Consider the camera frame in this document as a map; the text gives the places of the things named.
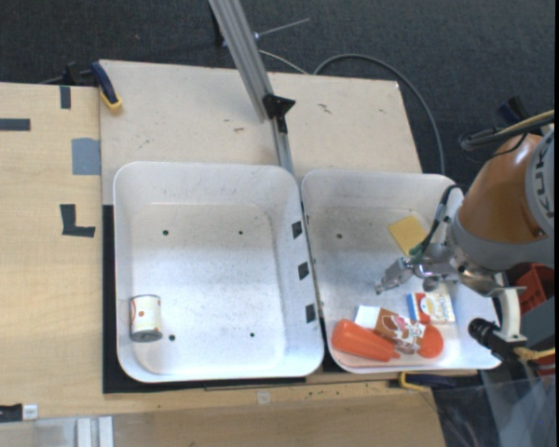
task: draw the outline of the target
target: cable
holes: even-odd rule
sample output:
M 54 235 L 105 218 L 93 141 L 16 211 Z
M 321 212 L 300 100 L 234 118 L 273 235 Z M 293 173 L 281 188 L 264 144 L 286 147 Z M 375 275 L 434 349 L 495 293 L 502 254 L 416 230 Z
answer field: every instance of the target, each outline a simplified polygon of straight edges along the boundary
M 365 60 L 365 61 L 370 61 L 370 62 L 373 62 L 375 64 L 378 64 L 379 66 L 383 66 L 384 68 L 387 68 L 392 73 L 394 73 L 397 77 L 399 77 L 406 84 L 406 86 L 409 87 L 409 89 L 412 90 L 412 92 L 415 94 L 415 96 L 420 101 L 420 104 L 422 104 L 422 107 L 424 108 L 425 112 L 427 113 L 427 116 L 429 117 L 430 125 L 431 125 L 432 130 L 435 134 L 435 139 L 437 140 L 437 149 L 439 151 L 439 159 L 440 159 L 440 164 L 441 164 L 441 174 L 445 175 L 445 155 L 443 153 L 443 145 L 441 143 L 441 134 L 439 133 L 439 129 L 437 128 L 437 124 L 435 123 L 435 119 L 432 116 L 432 112 L 430 111 L 429 106 L 425 102 L 424 98 L 420 95 L 418 90 L 415 88 L 415 86 L 408 80 L 408 78 L 406 78 L 398 70 L 396 70 L 395 68 L 393 68 L 389 64 L 385 63 L 384 61 L 378 60 L 377 58 L 373 58 L 371 56 L 361 55 L 361 54 L 358 54 L 358 53 L 344 53 L 343 55 L 336 55 L 336 56 L 333 56 L 333 57 L 323 61 L 319 66 L 317 66 L 317 68 L 315 69 L 315 71 L 312 74 L 318 75 L 320 73 L 320 71 L 323 70 L 330 63 L 333 63 L 334 61 L 346 60 L 346 59 Z
M 310 21 L 310 19 L 302 19 L 302 20 L 299 20 L 299 21 L 293 21 L 292 23 L 288 23 L 286 25 L 281 25 L 279 27 L 272 28 L 271 30 L 265 30 L 264 32 L 261 32 L 259 34 L 255 34 L 255 38 L 259 39 L 261 36 L 264 36 L 266 34 L 274 34 L 275 32 L 279 32 L 280 30 L 285 30 L 286 28 L 291 28 L 293 26 L 300 25 L 301 23 L 306 23 L 307 21 Z
M 503 142 L 519 134 L 527 134 L 534 129 L 540 129 L 555 119 L 554 111 L 547 111 L 520 121 L 504 129 L 486 129 L 474 134 L 460 137 L 460 145 L 464 151 L 474 151 L 494 142 Z
M 465 152 L 465 156 L 468 160 L 472 161 L 472 162 L 477 162 L 479 164 L 486 164 L 489 160 L 494 159 L 497 156 L 503 156 L 505 154 L 509 154 L 512 153 L 513 151 L 515 151 L 518 147 L 520 147 L 522 145 L 522 143 L 525 141 L 525 139 L 528 137 L 528 133 L 525 133 L 522 135 L 522 137 L 518 140 L 518 142 L 516 144 L 513 145 L 513 147 L 511 149 L 507 149 L 505 151 L 500 151 L 498 153 L 494 153 L 491 156 L 487 157 L 485 160 L 478 160 L 478 159 L 474 159 L 473 157 L 470 157 L 466 152 Z
M 81 76 L 88 76 L 91 74 L 91 70 L 83 70 L 78 72 Z M 64 75 L 58 76 L 56 78 L 45 79 L 37 83 L 38 85 L 55 85 L 64 82 Z
M 411 262 L 416 263 L 420 260 L 424 252 L 427 250 L 427 247 L 430 244 L 439 224 L 445 219 L 445 214 L 447 211 L 447 200 L 449 199 L 449 195 L 454 189 L 460 189 L 461 186 L 457 183 L 453 183 L 444 190 L 443 194 L 441 195 L 441 200 L 439 201 L 439 205 L 437 206 L 437 210 L 435 211 L 435 216 L 432 221 L 432 226 L 429 230 L 427 236 L 422 240 L 418 245 L 410 249 L 410 256 L 412 257 Z
M 262 50 L 262 49 L 259 49 L 259 53 L 261 53 L 261 54 L 263 54 L 263 55 L 266 55 L 266 56 L 268 56 L 268 57 L 271 57 L 271 58 L 275 58 L 276 60 L 279 60 L 279 61 L 281 61 L 282 63 L 285 63 L 285 64 L 287 64 L 288 66 L 294 68 L 294 70 L 296 70 L 297 72 L 302 73 L 303 75 L 308 75 L 308 73 L 307 73 L 305 70 L 303 70 L 302 68 L 299 68 L 299 67 L 296 66 L 295 64 L 289 62 L 288 60 L 284 60 L 281 56 L 274 55 L 273 53 L 269 53 L 268 51 L 264 51 L 264 50 Z
M 534 351 L 532 349 L 528 349 L 527 347 L 516 347 L 513 352 L 521 360 L 532 361 L 555 354 L 555 348 L 552 347 L 551 349 L 545 349 L 544 351 Z
M 509 126 L 506 129 L 503 129 L 500 134 L 507 132 L 507 131 L 511 131 L 514 129 L 522 129 L 525 128 L 526 126 L 529 126 L 531 124 L 535 124 L 535 123 L 541 123 L 540 125 L 542 126 L 542 121 L 546 120 L 546 119 L 550 119 L 551 117 L 555 116 L 555 111 L 554 109 L 552 109 L 551 111 L 546 111 L 544 113 L 540 113 L 539 115 L 533 115 L 532 117 L 529 117 L 528 119 L 525 119 L 524 121 L 520 121 L 519 123 L 516 123 L 512 126 Z

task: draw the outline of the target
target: snack package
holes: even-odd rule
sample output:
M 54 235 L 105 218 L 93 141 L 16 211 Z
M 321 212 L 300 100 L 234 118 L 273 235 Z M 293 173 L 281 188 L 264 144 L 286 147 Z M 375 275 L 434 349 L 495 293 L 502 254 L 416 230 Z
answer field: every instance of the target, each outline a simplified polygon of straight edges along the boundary
M 382 307 L 359 306 L 355 322 L 392 340 L 404 354 L 435 358 L 443 351 L 443 337 L 437 328 Z
M 451 297 L 444 293 L 410 293 L 408 295 L 410 318 L 423 324 L 455 323 L 456 315 Z

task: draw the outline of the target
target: yellow sponge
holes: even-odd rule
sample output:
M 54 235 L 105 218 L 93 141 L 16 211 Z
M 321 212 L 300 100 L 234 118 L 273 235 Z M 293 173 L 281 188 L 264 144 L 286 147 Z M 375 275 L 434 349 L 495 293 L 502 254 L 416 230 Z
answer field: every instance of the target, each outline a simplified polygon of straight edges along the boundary
M 427 236 L 427 232 L 414 215 L 404 217 L 388 226 L 391 236 L 398 242 L 404 255 L 409 255 L 410 249 L 418 245 Z

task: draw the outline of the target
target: red object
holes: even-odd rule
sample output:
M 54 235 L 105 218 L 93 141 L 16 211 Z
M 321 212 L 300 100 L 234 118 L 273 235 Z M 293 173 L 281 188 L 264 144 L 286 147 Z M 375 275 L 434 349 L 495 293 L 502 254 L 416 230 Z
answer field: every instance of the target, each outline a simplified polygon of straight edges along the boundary
M 423 358 L 436 358 L 442 353 L 443 344 L 441 332 L 433 325 L 428 324 L 422 336 L 422 344 L 417 352 Z
M 378 361 L 389 361 L 391 358 L 400 357 L 395 351 L 393 341 L 349 319 L 341 319 L 335 325 L 332 346 L 345 353 Z
M 530 264 L 528 271 L 517 278 L 512 284 L 516 287 L 525 287 L 525 290 L 518 295 L 520 310 L 524 314 L 546 302 L 554 295 L 555 271 L 544 264 Z M 539 375 L 555 374 L 554 363 L 554 354 L 537 359 L 537 364 L 540 366 L 553 366 L 550 369 L 540 370 Z
M 530 269 L 514 283 L 525 287 L 519 294 L 522 314 L 547 301 L 547 289 L 554 290 L 555 272 L 543 264 L 531 264 Z

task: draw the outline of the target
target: can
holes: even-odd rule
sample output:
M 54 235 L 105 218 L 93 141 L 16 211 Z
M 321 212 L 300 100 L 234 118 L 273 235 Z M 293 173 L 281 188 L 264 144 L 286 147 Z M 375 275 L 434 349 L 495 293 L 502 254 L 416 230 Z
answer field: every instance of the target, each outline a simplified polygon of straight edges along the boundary
M 154 294 L 130 299 L 130 339 L 135 343 L 153 343 L 163 336 L 161 300 Z

